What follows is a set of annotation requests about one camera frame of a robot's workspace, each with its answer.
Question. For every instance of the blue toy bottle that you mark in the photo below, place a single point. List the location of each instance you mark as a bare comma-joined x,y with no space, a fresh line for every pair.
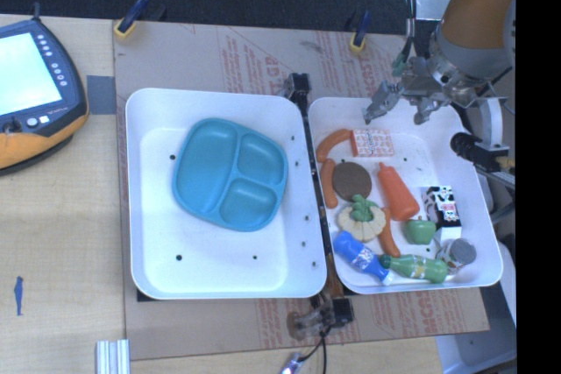
357,254

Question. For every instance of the red and white carton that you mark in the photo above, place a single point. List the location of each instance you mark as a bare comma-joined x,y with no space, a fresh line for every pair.
374,143

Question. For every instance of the orange toy bottle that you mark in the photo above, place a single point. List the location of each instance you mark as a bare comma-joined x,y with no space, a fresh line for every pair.
396,195

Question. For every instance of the orange toy sausage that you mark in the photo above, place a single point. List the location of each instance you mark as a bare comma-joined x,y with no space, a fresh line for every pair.
328,184
331,142
389,238

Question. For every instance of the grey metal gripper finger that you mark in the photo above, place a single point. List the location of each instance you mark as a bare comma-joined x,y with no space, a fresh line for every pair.
382,100
428,109

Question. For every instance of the blue divided plate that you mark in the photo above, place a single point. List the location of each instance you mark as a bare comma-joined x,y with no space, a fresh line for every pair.
210,175

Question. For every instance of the brown cardboard board red print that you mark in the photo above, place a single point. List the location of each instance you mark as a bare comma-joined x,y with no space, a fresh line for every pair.
210,57

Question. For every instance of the cow print white carton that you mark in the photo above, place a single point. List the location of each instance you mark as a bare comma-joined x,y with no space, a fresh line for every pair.
445,206

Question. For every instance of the black cylinder on white bracket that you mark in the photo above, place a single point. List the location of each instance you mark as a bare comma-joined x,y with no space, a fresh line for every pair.
475,146

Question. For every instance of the green toy bottle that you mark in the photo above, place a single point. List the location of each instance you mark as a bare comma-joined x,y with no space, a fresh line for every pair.
421,268

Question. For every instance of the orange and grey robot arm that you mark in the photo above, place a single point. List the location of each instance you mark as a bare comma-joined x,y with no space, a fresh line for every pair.
477,9

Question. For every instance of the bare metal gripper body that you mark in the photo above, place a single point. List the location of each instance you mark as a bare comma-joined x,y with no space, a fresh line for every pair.
431,81

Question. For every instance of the cream and green toy cauliflower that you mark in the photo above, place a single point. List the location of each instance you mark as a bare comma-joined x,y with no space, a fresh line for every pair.
361,223

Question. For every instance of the white plastic tray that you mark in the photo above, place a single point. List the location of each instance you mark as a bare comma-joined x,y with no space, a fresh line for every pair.
460,171
219,258

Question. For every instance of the brown round toy biscuit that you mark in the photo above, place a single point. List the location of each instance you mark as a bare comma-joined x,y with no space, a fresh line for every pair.
351,181

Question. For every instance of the small grey can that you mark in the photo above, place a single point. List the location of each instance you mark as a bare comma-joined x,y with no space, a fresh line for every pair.
462,251

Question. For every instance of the thin black and white rod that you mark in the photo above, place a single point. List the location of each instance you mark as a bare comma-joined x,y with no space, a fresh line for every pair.
316,188

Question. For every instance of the green toy pepper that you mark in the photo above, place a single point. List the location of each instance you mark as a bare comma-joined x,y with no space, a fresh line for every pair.
418,230

